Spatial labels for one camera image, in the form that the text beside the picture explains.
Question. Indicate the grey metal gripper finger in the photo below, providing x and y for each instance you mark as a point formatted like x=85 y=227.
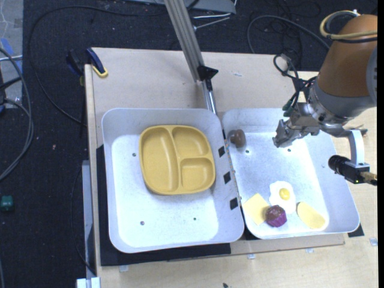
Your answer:
x=279 y=135
x=292 y=137

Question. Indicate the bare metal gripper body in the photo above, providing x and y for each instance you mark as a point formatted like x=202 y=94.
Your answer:
x=304 y=117

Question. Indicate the white and yellow fried egg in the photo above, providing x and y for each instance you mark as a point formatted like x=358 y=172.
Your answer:
x=282 y=193

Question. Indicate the white plastic tray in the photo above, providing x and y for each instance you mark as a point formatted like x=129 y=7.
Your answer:
x=168 y=217
x=315 y=172

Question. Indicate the yellow divided plate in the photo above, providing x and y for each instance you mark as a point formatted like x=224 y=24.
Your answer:
x=162 y=157

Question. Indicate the black cylinder on white bracket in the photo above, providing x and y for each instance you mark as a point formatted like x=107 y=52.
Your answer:
x=345 y=166

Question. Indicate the purple and brown cupcake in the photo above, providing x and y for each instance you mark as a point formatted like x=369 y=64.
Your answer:
x=276 y=216

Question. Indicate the thin black and white rod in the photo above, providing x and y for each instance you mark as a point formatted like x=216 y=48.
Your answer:
x=211 y=100

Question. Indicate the brown toy mushroom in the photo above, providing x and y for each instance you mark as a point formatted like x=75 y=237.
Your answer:
x=237 y=138

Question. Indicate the pale brown flat board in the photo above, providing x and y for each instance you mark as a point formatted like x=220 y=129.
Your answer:
x=150 y=82

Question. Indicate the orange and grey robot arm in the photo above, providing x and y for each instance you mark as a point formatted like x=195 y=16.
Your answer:
x=345 y=67

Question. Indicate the yellow square cheese slice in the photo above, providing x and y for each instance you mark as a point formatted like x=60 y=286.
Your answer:
x=255 y=207

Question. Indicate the yellow oval slice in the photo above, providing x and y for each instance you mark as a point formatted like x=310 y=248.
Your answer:
x=310 y=216

